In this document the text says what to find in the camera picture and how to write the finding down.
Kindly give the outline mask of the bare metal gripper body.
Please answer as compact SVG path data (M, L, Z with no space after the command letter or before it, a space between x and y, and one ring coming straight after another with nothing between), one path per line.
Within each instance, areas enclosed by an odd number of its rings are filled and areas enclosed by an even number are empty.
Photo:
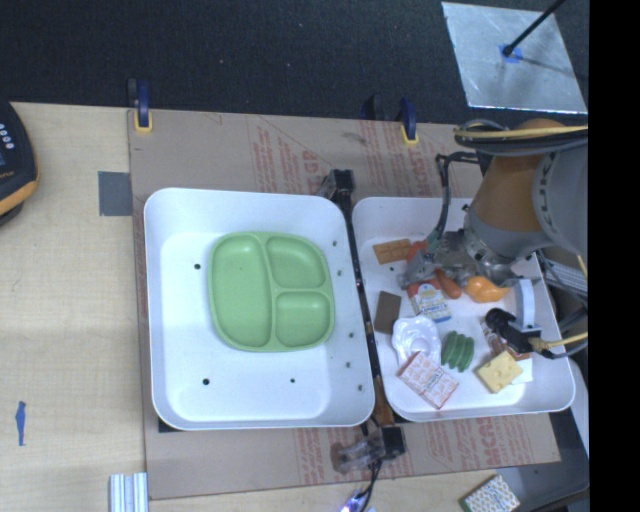
M516 282L512 270L515 260L489 248L471 229L446 231L430 252L434 264L460 282L473 276L484 277L495 286L512 286Z

